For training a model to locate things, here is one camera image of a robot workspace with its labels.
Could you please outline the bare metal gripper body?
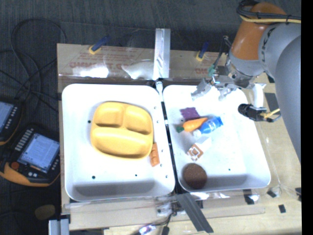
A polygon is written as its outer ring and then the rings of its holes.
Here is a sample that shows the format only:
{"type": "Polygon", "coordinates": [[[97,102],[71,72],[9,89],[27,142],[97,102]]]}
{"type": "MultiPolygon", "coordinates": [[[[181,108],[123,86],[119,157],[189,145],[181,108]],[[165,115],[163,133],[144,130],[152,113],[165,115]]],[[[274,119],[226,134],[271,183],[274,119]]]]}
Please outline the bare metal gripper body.
{"type": "Polygon", "coordinates": [[[218,89],[248,88],[254,76],[245,75],[235,68],[217,66],[209,68],[209,76],[212,77],[211,84],[218,89]]]}

